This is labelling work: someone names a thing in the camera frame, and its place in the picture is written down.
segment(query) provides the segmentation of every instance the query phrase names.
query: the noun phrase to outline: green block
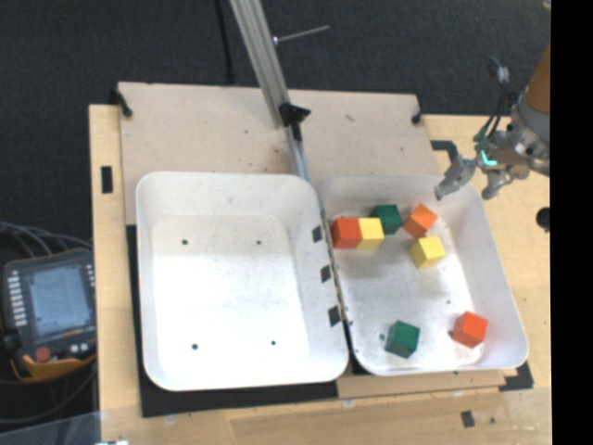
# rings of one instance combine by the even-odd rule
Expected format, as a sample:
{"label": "green block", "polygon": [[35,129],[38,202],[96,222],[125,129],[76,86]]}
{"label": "green block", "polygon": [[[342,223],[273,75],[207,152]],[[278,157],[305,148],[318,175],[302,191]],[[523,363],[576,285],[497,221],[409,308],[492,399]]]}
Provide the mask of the green block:
{"label": "green block", "polygon": [[369,217],[381,219],[381,225],[385,234],[395,234],[402,224],[399,208],[395,204],[376,206],[371,211]]}
{"label": "green block", "polygon": [[420,328],[397,320],[389,328],[385,351],[392,352],[402,358],[409,358],[418,346]]}

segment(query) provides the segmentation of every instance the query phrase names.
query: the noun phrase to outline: cube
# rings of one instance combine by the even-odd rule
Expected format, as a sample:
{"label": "cube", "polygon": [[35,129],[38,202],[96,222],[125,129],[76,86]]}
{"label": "cube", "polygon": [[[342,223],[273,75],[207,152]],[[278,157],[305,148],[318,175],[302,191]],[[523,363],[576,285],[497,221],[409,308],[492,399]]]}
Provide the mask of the cube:
{"label": "cube", "polygon": [[426,208],[424,204],[419,204],[410,217],[402,224],[403,227],[413,237],[422,237],[435,223],[438,216]]}
{"label": "cube", "polygon": [[469,348],[475,348],[484,341],[488,320],[467,311],[455,321],[451,337]]}
{"label": "cube", "polygon": [[411,245],[410,253],[419,269],[437,265],[447,255],[438,235],[416,239]]}
{"label": "cube", "polygon": [[385,240],[383,226],[379,218],[359,218],[362,240],[356,248],[378,248]]}
{"label": "cube", "polygon": [[385,235],[395,234],[402,224],[399,208],[395,204],[375,206],[369,217],[381,220]]}
{"label": "cube", "polygon": [[359,218],[338,218],[330,231],[335,248],[356,248],[362,240]]}
{"label": "cube", "polygon": [[420,328],[397,320],[391,325],[389,333],[387,333],[385,351],[402,358],[409,358],[418,347],[419,337]]}

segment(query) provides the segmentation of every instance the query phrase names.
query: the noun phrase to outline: plastic tray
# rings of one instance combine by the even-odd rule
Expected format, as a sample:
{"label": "plastic tray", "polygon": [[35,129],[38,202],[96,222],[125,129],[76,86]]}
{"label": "plastic tray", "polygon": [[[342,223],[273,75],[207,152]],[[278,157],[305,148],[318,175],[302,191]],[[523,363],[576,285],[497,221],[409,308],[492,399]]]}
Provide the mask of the plastic tray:
{"label": "plastic tray", "polygon": [[[334,249],[354,354],[375,375],[404,375],[521,365],[527,340],[484,212],[473,186],[437,201],[433,176],[348,176],[326,181],[321,199],[328,222],[366,217],[378,204],[397,204],[405,221],[419,204],[438,215],[428,235],[439,235],[447,256],[418,269],[414,238],[403,229],[376,250]],[[488,320],[475,349],[449,335],[456,318],[472,311]],[[401,320],[421,328],[407,359],[385,351],[389,326]]]}
{"label": "plastic tray", "polygon": [[343,373],[347,344],[310,184],[154,172],[137,186],[136,209],[143,354],[155,384],[249,388]]}

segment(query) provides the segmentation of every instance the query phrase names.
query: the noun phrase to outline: red button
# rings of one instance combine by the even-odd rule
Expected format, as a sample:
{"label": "red button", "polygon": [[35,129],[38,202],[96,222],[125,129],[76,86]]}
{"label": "red button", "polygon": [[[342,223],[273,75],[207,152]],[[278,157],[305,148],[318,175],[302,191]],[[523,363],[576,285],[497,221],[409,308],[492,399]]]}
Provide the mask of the red button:
{"label": "red button", "polygon": [[41,346],[35,351],[35,359],[38,362],[48,362],[52,357],[52,351],[47,346]]}

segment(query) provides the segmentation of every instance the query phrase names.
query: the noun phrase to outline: orange block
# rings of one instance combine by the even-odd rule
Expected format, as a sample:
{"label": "orange block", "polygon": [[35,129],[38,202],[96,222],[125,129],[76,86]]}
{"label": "orange block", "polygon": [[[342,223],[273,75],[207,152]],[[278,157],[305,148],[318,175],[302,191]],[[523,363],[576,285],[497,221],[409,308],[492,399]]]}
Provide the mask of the orange block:
{"label": "orange block", "polygon": [[436,214],[421,203],[401,227],[413,237],[419,238],[426,234],[437,218],[438,216]]}
{"label": "orange block", "polygon": [[330,231],[335,248],[356,248],[362,240],[358,218],[338,218]]}
{"label": "orange block", "polygon": [[455,322],[451,337],[465,346],[475,348],[484,341],[487,327],[486,318],[467,311]]}

